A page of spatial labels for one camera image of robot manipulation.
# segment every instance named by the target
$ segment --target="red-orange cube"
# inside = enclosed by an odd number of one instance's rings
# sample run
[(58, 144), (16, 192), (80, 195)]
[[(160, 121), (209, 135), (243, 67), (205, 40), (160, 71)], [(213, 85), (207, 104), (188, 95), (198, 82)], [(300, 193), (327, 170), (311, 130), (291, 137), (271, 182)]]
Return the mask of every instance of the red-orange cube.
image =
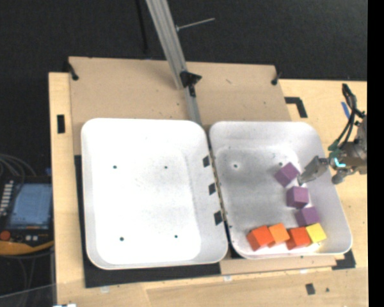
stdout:
[(287, 232), (283, 223), (278, 223), (278, 224), (269, 226), (269, 231), (274, 240), (274, 242), (269, 244), (269, 247), (273, 247), (276, 244), (283, 243), (290, 239), (289, 232)]
[(266, 225), (255, 228), (254, 230), (250, 231), (246, 238), (248, 239), (253, 251), (256, 251), (259, 248), (262, 248), (274, 242), (274, 238)]
[(307, 247), (312, 243), (304, 226), (299, 228), (291, 228), (288, 232), (290, 236), (290, 239), (286, 241), (288, 250)]

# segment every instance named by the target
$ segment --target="block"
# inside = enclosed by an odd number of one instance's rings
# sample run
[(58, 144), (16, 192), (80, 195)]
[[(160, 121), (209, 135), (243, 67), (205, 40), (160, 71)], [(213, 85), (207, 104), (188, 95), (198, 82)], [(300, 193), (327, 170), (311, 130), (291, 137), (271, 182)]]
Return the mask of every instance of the block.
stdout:
[(307, 247), (312, 243), (304, 226), (288, 229), (290, 239), (286, 241), (288, 250)]
[(298, 174), (300, 174), (298, 169), (294, 167), (291, 162), (289, 162), (280, 168), (280, 170), (275, 174), (275, 178), (282, 186), (287, 187), (287, 185), (292, 182)]
[(291, 187), (286, 192), (286, 203), (289, 207), (303, 208), (309, 203), (308, 189), (306, 187)]
[(310, 237), (310, 240), (313, 243), (321, 242), (327, 239), (327, 235), (324, 232), (323, 228), (321, 227), (320, 223), (306, 226), (306, 231), (308, 233), (308, 236)]
[(253, 251), (271, 244), (274, 240), (269, 228), (266, 225), (250, 231), (246, 238), (248, 239)]
[(274, 242), (268, 244), (269, 247), (276, 246), (277, 244), (283, 243), (290, 239), (289, 233), (283, 223), (269, 226), (269, 231), (274, 240)]
[(294, 216), (299, 226), (307, 226), (320, 222), (320, 217), (315, 207), (302, 208), (295, 213)]

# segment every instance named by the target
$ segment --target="white tray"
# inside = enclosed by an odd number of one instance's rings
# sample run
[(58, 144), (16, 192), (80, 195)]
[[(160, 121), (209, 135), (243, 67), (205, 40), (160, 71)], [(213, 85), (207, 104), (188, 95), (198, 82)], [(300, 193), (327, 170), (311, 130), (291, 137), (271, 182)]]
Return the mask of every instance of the white tray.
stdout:
[(209, 133), (214, 164), (220, 182), (230, 237), (235, 250), (250, 259), (306, 255), (342, 254), (352, 243), (351, 232), (330, 172), (308, 182), (310, 203), (321, 218), (327, 239), (320, 244), (289, 251), (285, 244), (253, 251), (246, 235), (258, 226), (283, 223), (297, 227), (296, 209), (287, 207), (286, 188), (273, 175), (288, 162), (299, 171), (316, 155), (324, 157), (317, 132), (302, 122), (219, 122)]
[(220, 261), (207, 137), (190, 121), (98, 118), (81, 131), (86, 249), (102, 269)]

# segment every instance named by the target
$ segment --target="multimeter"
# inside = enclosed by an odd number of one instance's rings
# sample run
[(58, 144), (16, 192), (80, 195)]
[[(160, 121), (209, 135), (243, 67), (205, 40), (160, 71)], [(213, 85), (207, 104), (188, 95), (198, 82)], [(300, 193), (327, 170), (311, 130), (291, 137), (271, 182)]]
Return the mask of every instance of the multimeter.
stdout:
[(50, 177), (11, 177), (0, 186), (0, 255), (25, 255), (54, 244)]

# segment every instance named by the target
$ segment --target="wooden table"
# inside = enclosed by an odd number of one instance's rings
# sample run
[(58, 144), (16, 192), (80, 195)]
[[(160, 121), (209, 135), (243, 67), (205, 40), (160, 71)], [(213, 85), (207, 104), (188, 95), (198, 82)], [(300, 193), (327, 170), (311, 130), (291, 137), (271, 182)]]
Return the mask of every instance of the wooden table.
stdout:
[[(101, 60), (111, 67), (108, 60)], [(81, 59), (71, 59), (80, 75)], [(134, 72), (141, 71), (143, 80), (161, 91), (164, 97), (173, 86), (164, 61), (113, 61), (114, 65), (124, 66), (132, 83), (138, 82)], [(342, 81), (304, 81), (280, 80), (276, 92), (265, 88), (259, 98), (259, 82), (270, 76), (269, 66), (233, 65), (211, 63), (188, 63), (190, 71), (204, 73), (204, 79), (197, 84), (198, 105), (201, 108), (204, 125), (226, 117), (232, 119), (265, 120), (264, 108), (256, 102), (263, 98), (270, 104), (267, 120), (292, 120), (306, 122), (319, 133), (323, 147), (326, 148), (339, 135), (347, 119), (341, 102)], [(150, 69), (145, 78), (145, 70)], [(98, 80), (88, 83), (96, 86)], [(346, 213), (352, 234), (352, 253), (356, 267), (333, 270), (344, 256), (322, 258), (272, 258), (261, 263), (249, 260), (222, 261), (222, 274), (205, 278), (171, 281), (133, 283), (100, 288), (85, 288), (83, 256), (79, 229), (77, 191), (74, 168), (74, 154), (77, 143), (73, 131), (77, 122), (72, 120), (71, 78), (67, 73), (49, 74), (49, 103), (51, 118), (52, 174), (54, 187), (54, 234), (56, 251), (57, 302), (76, 303), (82, 306), (368, 306), (368, 247), (367, 247), (367, 176), (353, 175), (337, 186), (337, 192)], [(360, 110), (367, 110), (367, 83), (346, 81), (357, 96)], [(131, 85), (124, 92), (131, 91)], [(213, 109), (213, 102), (220, 97), (226, 86), (228, 103), (235, 108), (224, 106)], [(142, 104), (142, 94), (135, 94)], [(303, 102), (307, 118), (302, 118), (295, 104), (284, 104), (284, 97), (294, 97)], [(149, 97), (145, 104), (155, 101), (156, 108), (149, 115), (152, 118), (169, 118), (162, 115), (166, 100)], [(171, 114), (171, 118), (185, 119), (183, 102)], [(133, 106), (134, 111), (142, 106)], [(60, 128), (63, 118), (65, 128)], [(308, 294), (306, 285), (313, 286), (315, 294)]]

